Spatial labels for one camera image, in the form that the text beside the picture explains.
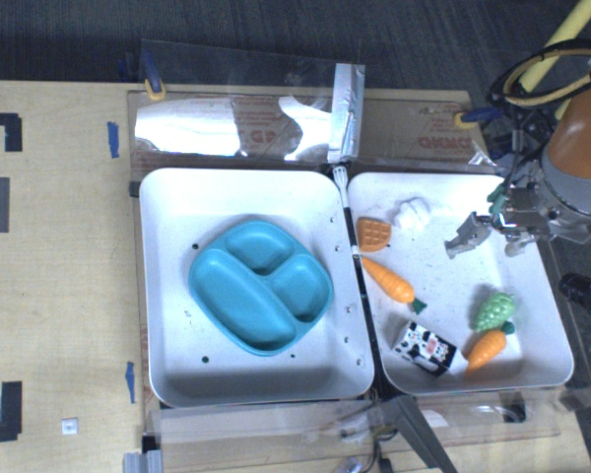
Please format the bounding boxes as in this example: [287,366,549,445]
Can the cow print milk carton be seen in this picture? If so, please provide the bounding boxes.
[390,320,459,378]

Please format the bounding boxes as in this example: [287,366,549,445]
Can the orange waffle biscuit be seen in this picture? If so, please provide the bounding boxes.
[355,216,393,254]

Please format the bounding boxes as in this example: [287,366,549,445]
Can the blue divided plate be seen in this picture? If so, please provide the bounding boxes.
[187,219,335,358]

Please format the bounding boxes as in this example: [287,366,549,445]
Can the black cylinder on white bracket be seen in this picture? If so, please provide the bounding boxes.
[558,272,591,320]

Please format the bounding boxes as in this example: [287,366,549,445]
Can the green grapes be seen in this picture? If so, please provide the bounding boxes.
[473,291,516,335]

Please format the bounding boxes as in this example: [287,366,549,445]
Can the orange carrot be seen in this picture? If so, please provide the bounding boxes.
[464,319,517,375]
[360,255,428,315]

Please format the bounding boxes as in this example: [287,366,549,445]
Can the white plastic tray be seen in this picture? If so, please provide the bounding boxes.
[138,166,376,409]
[346,170,575,397]

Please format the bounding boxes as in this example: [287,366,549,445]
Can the white lumpy toy food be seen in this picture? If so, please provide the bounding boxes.
[392,196,432,232]

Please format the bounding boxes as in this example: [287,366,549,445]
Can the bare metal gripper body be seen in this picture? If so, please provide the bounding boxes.
[492,184,591,243]

